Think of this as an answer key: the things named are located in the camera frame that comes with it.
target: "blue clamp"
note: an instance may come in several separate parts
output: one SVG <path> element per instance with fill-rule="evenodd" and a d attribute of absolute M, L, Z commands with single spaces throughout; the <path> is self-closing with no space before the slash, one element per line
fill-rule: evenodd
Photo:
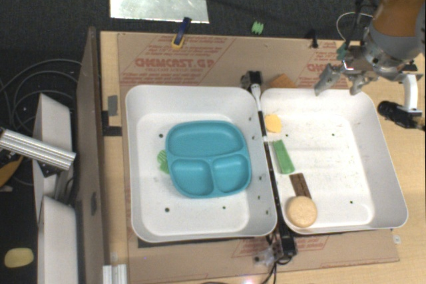
<path fill-rule="evenodd" d="M 185 17 L 183 22 L 179 26 L 178 33 L 173 36 L 172 48 L 180 49 L 184 44 L 184 34 L 188 31 L 189 25 L 191 24 L 191 18 Z"/>

